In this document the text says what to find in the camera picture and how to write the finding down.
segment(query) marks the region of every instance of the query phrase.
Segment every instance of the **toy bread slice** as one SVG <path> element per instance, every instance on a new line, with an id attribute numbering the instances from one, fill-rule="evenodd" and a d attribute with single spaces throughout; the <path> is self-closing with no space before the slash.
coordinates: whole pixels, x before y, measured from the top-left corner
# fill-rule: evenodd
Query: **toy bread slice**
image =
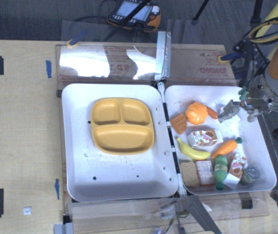
<path id="1" fill-rule="evenodd" d="M 180 164 L 183 183 L 186 187 L 198 188 L 200 181 L 194 162 L 182 162 Z"/>

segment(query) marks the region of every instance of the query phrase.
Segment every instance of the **juice bottle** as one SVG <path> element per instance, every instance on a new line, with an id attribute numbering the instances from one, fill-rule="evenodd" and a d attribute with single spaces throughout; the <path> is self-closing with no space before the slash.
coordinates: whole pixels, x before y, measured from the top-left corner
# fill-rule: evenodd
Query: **juice bottle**
<path id="1" fill-rule="evenodd" d="M 224 155 L 218 155 L 215 158 L 214 176 L 216 180 L 216 189 L 224 189 L 224 180 L 227 176 L 227 158 Z"/>

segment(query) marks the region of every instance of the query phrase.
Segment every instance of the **yellow plate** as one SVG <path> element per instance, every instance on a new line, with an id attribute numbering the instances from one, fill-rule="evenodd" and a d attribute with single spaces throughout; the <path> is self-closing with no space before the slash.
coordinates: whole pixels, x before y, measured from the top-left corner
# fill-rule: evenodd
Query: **yellow plate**
<path id="1" fill-rule="evenodd" d="M 139 154 L 154 144 L 154 128 L 148 107 L 131 98 L 104 98 L 95 102 L 92 137 L 98 149 L 117 155 Z"/>

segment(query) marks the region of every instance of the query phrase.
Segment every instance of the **wooden table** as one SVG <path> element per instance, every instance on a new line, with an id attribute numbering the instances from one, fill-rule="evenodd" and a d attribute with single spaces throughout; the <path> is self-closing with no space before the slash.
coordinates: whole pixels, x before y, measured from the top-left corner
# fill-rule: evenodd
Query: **wooden table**
<path id="1" fill-rule="evenodd" d="M 54 224 L 63 220 L 56 97 L 58 44 L 61 42 L 0 40 L 0 56 L 4 59 L 4 75 L 0 75 L 0 189 L 4 189 L 0 234 L 53 233 Z M 47 75 L 46 61 L 52 64 L 51 78 Z M 24 207 L 31 207 L 31 214 L 23 214 Z M 270 197 L 267 209 L 269 215 L 220 220 L 216 224 L 224 233 L 276 234 L 278 208 Z M 197 223 L 186 224 L 185 229 L 192 233 L 202 231 Z M 123 233 L 142 233 L 142 230 Z"/>

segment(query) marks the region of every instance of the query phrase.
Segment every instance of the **banana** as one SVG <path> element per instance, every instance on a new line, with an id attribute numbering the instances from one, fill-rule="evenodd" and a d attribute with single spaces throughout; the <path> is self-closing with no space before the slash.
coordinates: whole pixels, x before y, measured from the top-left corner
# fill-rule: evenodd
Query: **banana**
<path id="1" fill-rule="evenodd" d="M 181 152 L 194 159 L 194 160 L 204 160 L 210 157 L 211 153 L 207 151 L 198 151 L 193 148 L 191 148 L 189 145 L 185 144 L 180 138 L 177 138 L 177 141 L 180 145 Z"/>

